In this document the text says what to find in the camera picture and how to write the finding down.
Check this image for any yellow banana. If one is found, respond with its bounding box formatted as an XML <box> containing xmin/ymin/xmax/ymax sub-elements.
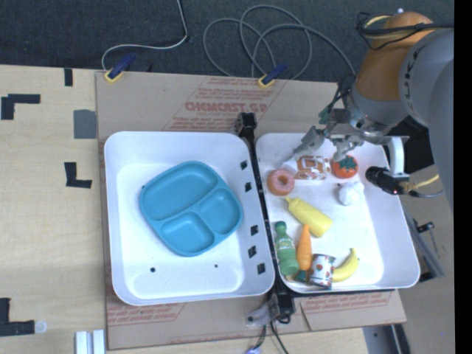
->
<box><xmin>331</xmin><ymin>247</ymin><xmax>361</xmax><ymax>283</ymax></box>

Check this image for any red tomato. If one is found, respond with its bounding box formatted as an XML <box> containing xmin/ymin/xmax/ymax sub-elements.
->
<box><xmin>330</xmin><ymin>154</ymin><xmax>360</xmax><ymax>180</ymax></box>

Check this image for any orange carrot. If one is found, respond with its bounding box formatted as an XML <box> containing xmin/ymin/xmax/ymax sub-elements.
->
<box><xmin>294</xmin><ymin>223</ymin><xmax>314</xmax><ymax>283</ymax></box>

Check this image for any pink doughnut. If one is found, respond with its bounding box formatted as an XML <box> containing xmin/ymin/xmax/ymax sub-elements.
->
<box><xmin>266</xmin><ymin>168</ymin><xmax>296</xmax><ymax>198</ymax></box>

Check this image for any blue divided plate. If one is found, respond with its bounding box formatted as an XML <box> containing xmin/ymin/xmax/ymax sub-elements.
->
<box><xmin>139</xmin><ymin>160</ymin><xmax>244</xmax><ymax>258</ymax></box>

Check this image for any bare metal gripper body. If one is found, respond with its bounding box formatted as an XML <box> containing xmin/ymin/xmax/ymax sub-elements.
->
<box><xmin>322</xmin><ymin>108</ymin><xmax>392</xmax><ymax>144</ymax></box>

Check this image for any white can with red print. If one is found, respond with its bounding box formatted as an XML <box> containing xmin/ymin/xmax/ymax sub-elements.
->
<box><xmin>308</xmin><ymin>253</ymin><xmax>337</xmax><ymax>291</ymax></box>

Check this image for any green bottle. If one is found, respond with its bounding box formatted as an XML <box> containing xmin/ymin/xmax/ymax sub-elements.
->
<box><xmin>273</xmin><ymin>221</ymin><xmax>300</xmax><ymax>277</ymax></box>

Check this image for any brown cardboard board red print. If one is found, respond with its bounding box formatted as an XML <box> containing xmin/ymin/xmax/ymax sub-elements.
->
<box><xmin>94</xmin><ymin>70</ymin><xmax>408</xmax><ymax>350</ymax></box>

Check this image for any yellow squeeze bottle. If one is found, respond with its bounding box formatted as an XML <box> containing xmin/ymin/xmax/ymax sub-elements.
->
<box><xmin>284</xmin><ymin>196</ymin><xmax>333</xmax><ymax>239</ymax></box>

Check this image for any black block with thin wires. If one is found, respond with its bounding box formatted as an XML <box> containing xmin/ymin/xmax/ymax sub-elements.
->
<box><xmin>273</xmin><ymin>288</ymin><xmax>296</xmax><ymax>319</ymax></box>
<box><xmin>235</xmin><ymin>111</ymin><xmax>258</xmax><ymax>139</ymax></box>

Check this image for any black cylinder on white bracket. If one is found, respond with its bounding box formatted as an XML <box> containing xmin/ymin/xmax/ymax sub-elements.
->
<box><xmin>364</xmin><ymin>135</ymin><xmax>411</xmax><ymax>196</ymax></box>

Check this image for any orange and white carton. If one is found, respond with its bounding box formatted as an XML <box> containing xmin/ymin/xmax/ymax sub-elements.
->
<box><xmin>293</xmin><ymin>155</ymin><xmax>332</xmax><ymax>181</ymax></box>

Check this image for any white plastic tray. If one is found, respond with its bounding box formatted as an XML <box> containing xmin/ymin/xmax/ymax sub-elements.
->
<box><xmin>103</xmin><ymin>130</ymin><xmax>276</xmax><ymax>307</ymax></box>
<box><xmin>254</xmin><ymin>132</ymin><xmax>421</xmax><ymax>294</ymax></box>

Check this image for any white crumpled ball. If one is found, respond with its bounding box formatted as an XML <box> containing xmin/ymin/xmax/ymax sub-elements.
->
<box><xmin>336</xmin><ymin>181</ymin><xmax>366</xmax><ymax>207</ymax></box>

